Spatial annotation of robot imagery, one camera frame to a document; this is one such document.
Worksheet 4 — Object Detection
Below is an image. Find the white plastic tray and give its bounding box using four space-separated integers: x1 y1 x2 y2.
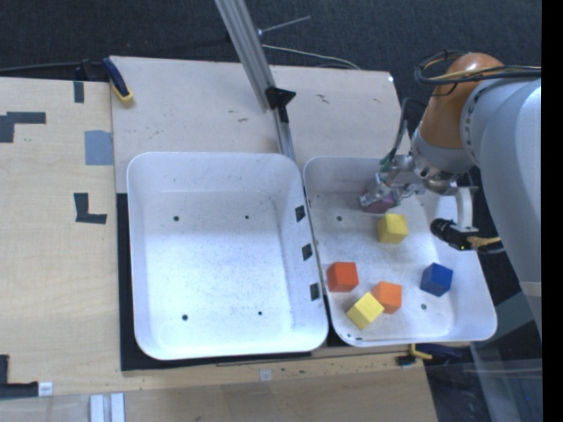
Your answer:
302 155 499 348
126 150 330 361

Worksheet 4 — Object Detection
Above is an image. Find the pale wood board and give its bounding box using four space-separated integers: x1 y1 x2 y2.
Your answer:
108 55 471 362

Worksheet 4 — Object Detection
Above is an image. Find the purple cube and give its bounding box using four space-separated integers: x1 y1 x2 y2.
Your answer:
363 193 398 215

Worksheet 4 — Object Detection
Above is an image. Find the yellow cube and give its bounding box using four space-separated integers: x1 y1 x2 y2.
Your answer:
376 212 409 244
345 291 385 331

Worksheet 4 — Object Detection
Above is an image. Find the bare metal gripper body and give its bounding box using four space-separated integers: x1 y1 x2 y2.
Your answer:
373 154 459 197

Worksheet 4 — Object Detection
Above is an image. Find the red-orange cube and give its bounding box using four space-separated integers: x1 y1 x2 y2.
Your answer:
325 261 360 293

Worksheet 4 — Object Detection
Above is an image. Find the orange cube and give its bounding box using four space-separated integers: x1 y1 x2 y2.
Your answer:
371 280 404 315

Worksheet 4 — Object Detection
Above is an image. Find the black cylinder on white bracket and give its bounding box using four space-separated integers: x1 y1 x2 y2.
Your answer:
429 186 480 251

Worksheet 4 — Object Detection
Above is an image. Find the blue cube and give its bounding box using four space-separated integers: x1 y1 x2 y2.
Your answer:
419 262 454 298

